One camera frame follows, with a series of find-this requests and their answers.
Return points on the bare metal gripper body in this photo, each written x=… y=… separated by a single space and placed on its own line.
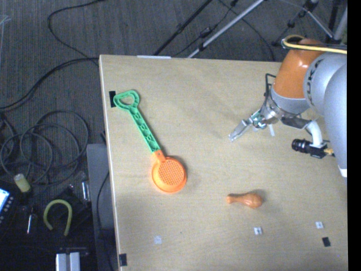
x=270 y=114

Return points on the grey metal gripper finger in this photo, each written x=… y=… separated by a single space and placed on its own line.
x=244 y=131
x=239 y=128

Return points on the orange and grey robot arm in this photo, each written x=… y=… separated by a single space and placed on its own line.
x=324 y=89

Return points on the pale wooden board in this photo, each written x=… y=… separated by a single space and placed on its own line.
x=214 y=95

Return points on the orange toy chicken drumstick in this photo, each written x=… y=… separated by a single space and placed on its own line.
x=249 y=200

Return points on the green and orange toy sieve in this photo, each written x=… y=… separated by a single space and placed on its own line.
x=168 y=174

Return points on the yellow-green curved tube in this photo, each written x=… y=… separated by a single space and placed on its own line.
x=57 y=203

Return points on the black cylinder on white bracket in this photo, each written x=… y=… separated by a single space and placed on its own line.
x=307 y=146

